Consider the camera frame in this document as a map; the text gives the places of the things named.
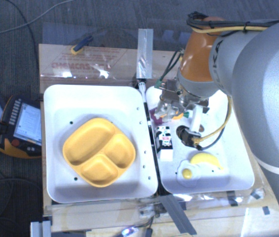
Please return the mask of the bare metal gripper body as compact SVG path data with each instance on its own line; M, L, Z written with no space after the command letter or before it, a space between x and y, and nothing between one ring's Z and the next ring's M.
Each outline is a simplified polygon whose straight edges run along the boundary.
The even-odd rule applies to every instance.
M170 113L177 111L183 113L193 110L195 106L203 107L203 113L209 110L209 99L199 97L187 91L177 79L168 79L159 84L161 95L159 97L159 112Z

